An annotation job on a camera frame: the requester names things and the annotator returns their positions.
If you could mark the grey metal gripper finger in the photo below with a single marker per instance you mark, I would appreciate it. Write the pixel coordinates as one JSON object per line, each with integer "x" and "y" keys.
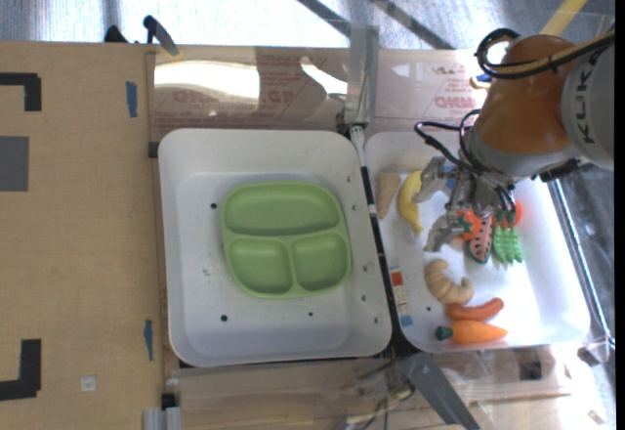
{"x": 442, "y": 231}
{"x": 429, "y": 183}

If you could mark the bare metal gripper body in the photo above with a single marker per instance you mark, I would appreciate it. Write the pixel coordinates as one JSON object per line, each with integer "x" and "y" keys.
{"x": 476, "y": 188}

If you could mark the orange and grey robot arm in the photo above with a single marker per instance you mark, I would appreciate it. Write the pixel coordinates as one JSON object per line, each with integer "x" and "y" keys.
{"x": 525, "y": 100}

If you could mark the red strawberry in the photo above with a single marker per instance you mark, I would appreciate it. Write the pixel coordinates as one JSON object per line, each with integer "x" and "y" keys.
{"x": 470, "y": 225}

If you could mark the yellow banana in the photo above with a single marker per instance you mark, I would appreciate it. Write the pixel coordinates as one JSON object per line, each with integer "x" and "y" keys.
{"x": 407, "y": 203}

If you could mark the red watermelon slice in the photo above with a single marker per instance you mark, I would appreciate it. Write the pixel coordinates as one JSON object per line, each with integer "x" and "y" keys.
{"x": 481, "y": 242}

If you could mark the beige waffle cone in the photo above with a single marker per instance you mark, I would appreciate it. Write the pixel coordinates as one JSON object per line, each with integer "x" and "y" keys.
{"x": 387, "y": 191}

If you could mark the orange red round fruit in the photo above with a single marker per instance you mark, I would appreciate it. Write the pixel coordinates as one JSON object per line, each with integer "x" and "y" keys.
{"x": 518, "y": 213}

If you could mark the beige croissant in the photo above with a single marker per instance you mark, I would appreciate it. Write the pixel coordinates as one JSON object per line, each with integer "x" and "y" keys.
{"x": 444, "y": 284}

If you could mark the thin black and white rod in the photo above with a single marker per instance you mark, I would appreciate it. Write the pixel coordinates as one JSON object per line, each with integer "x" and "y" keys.
{"x": 371, "y": 203}

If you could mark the white carton red blue print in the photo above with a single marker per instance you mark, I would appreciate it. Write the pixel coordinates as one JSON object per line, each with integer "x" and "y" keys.
{"x": 401, "y": 296}

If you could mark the orange red sausage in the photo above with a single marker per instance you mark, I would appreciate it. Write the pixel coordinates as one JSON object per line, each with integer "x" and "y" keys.
{"x": 476, "y": 310}

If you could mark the orange carrot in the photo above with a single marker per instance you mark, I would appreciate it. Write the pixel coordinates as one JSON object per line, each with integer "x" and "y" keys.
{"x": 476, "y": 331}

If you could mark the white plastic tray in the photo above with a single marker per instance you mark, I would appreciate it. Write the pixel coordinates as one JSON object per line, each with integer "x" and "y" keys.
{"x": 537, "y": 296}
{"x": 195, "y": 247}

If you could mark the green divided plate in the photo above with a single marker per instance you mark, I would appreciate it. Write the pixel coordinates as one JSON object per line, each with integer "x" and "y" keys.
{"x": 283, "y": 237}

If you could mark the brown cardboard board red print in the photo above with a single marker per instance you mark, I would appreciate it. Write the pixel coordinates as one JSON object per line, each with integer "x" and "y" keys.
{"x": 273, "y": 91}

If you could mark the black cylinder on white bracket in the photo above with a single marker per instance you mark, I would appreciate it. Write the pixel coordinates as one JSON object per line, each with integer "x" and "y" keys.
{"x": 561, "y": 170}

